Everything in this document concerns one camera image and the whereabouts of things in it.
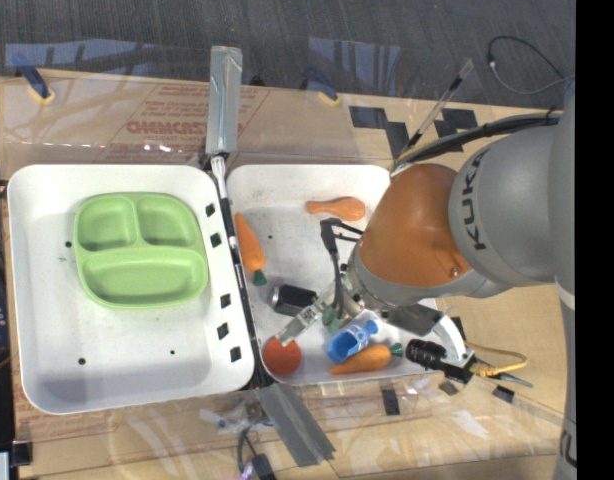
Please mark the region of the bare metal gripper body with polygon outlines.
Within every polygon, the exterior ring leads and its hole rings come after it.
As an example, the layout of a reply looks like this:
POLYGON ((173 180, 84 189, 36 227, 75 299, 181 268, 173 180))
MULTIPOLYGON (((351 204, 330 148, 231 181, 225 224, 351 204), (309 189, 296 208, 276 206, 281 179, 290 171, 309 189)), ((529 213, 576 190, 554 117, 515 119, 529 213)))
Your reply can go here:
POLYGON ((353 266, 336 267, 334 280, 316 297, 324 322, 343 322, 368 310, 380 314, 383 304, 369 293, 353 266))

